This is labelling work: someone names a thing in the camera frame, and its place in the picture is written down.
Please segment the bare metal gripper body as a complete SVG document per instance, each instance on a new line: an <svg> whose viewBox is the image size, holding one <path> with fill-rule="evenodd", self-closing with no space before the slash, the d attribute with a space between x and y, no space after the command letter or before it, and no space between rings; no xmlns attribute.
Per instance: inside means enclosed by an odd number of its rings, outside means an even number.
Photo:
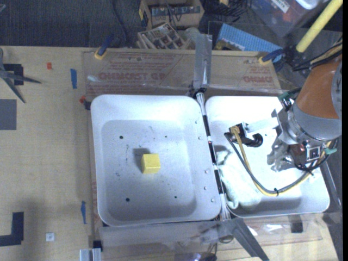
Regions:
<svg viewBox="0 0 348 261"><path fill-rule="evenodd" d="M276 132L276 143L283 144L282 157L290 157L296 169L312 171L327 160L324 142L312 139L305 133L295 134L282 126L277 126Z"/></svg>

